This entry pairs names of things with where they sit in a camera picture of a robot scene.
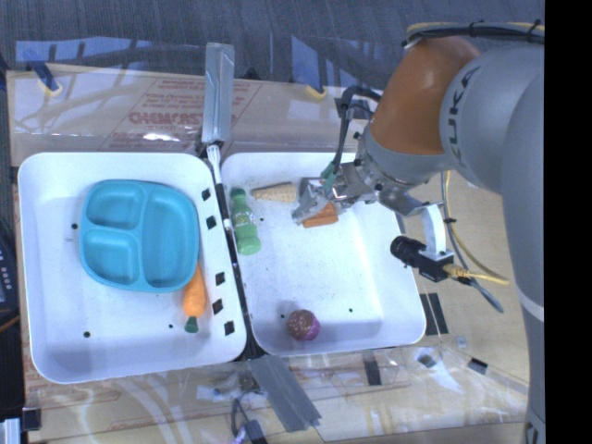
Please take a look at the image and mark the tan ice cream cone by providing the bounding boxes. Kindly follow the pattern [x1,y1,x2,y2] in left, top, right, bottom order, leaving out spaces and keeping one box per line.
[251,181,298,204]

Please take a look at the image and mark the white plastic tray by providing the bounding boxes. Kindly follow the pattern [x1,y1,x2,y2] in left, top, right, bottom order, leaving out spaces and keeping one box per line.
[220,151,427,358]
[17,151,248,385]

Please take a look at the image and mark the green bottle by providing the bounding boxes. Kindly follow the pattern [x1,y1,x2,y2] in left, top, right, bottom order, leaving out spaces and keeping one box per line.
[229,187,263,256]

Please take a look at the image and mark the purple and brown doughnut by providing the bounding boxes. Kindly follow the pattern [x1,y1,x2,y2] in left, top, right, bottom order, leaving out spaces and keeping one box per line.
[286,309,322,342]

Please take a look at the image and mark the orange carrot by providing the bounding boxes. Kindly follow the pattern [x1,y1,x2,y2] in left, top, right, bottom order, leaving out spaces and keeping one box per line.
[182,264,208,334]

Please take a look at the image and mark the orange wedge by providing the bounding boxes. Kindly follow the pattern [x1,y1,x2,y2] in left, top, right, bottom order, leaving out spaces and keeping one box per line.
[302,201,340,229]

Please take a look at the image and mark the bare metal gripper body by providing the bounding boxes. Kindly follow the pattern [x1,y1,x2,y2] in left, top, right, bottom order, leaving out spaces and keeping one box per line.
[298,161,410,216]

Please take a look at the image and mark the blue divided plate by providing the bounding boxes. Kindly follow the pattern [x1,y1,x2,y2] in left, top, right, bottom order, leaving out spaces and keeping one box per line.
[79,179,201,294]

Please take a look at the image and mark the brown cardboard board, red print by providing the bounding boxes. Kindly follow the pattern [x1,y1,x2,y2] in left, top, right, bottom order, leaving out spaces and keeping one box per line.
[6,62,531,444]

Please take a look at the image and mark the black cylinder on white bracket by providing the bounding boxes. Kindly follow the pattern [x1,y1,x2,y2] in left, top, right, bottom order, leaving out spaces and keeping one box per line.
[389,203,457,284]

